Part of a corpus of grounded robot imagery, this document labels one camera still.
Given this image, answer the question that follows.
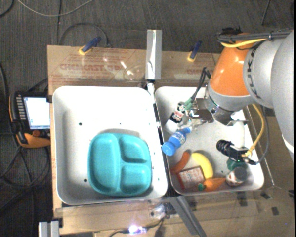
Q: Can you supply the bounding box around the orange carrot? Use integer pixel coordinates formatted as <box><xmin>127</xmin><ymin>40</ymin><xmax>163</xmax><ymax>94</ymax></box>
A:
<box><xmin>197</xmin><ymin>177</ymin><xmax>226</xmax><ymax>192</ymax></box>

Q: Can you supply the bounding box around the dark green can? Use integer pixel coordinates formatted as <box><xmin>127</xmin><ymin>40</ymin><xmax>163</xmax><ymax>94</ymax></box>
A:
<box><xmin>226</xmin><ymin>158</ymin><xmax>248</xmax><ymax>172</ymax></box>

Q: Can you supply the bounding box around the orange sausage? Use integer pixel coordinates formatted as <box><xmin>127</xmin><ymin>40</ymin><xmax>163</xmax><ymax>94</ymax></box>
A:
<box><xmin>170</xmin><ymin>151</ymin><xmax>191</xmax><ymax>175</ymax></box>

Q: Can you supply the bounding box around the red and white carton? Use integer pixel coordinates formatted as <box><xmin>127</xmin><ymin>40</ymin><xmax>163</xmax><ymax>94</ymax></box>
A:
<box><xmin>176</xmin><ymin>166</ymin><xmax>206</xmax><ymax>190</ymax></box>

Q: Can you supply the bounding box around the teal divided plate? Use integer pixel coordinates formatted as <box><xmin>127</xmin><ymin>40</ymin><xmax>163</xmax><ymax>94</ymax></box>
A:
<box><xmin>87</xmin><ymin>132</ymin><xmax>154</xmax><ymax>197</ymax></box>

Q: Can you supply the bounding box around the blue plastic bottle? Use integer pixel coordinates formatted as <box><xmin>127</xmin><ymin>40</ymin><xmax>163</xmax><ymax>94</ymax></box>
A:
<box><xmin>161</xmin><ymin>126</ymin><xmax>192</xmax><ymax>157</ymax></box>

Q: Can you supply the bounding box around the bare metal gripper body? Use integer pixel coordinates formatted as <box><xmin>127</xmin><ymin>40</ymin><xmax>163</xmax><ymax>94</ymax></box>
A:
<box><xmin>188</xmin><ymin>97</ymin><xmax>235</xmax><ymax>127</ymax></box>

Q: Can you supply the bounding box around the yellow banana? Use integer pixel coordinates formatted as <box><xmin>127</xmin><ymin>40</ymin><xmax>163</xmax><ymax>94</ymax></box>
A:
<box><xmin>191</xmin><ymin>152</ymin><xmax>214</xmax><ymax>180</ymax></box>

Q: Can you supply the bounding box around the white plastic tray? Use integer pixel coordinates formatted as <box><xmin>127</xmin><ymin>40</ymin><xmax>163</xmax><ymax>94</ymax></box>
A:
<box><xmin>52</xmin><ymin>85</ymin><xmax>169</xmax><ymax>206</ymax></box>
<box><xmin>154</xmin><ymin>86</ymin><xmax>265</xmax><ymax>196</ymax></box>

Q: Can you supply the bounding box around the white bottle with printed label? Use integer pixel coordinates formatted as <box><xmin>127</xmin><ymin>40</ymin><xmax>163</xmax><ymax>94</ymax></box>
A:
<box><xmin>163</xmin><ymin>102</ymin><xmax>188</xmax><ymax>134</ymax></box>

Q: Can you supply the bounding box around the black cylinder on white bracket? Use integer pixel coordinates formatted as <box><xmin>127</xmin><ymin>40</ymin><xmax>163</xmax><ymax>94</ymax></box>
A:
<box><xmin>216</xmin><ymin>119</ymin><xmax>250</xmax><ymax>162</ymax></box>

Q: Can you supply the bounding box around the brown cardboard board red print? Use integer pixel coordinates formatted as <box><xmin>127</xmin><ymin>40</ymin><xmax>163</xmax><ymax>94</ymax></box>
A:
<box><xmin>46</xmin><ymin>44</ymin><xmax>274</xmax><ymax>215</ymax></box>

